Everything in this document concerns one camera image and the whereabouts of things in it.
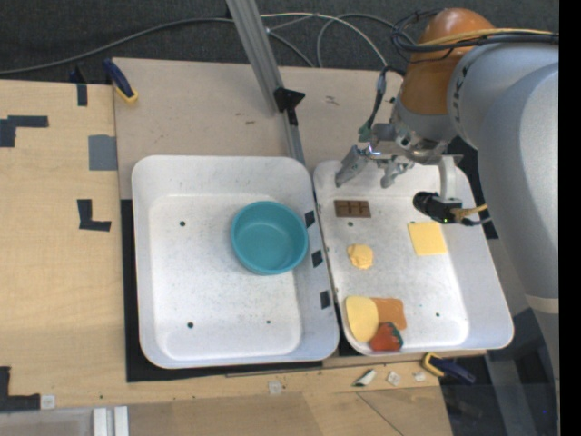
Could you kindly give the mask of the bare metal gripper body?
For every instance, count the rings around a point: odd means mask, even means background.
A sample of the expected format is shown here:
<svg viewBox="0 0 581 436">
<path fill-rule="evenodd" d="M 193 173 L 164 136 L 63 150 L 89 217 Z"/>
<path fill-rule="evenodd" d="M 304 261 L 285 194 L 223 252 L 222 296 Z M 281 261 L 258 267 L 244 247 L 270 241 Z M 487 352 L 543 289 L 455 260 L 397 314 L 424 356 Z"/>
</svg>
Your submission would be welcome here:
<svg viewBox="0 0 581 436">
<path fill-rule="evenodd" d="M 371 127 L 369 156 L 382 161 L 403 157 L 422 165 L 437 165 L 443 156 L 450 156 L 454 164 L 460 164 L 464 159 L 463 154 L 450 153 L 446 141 L 432 141 L 386 123 L 377 123 Z"/>
</svg>

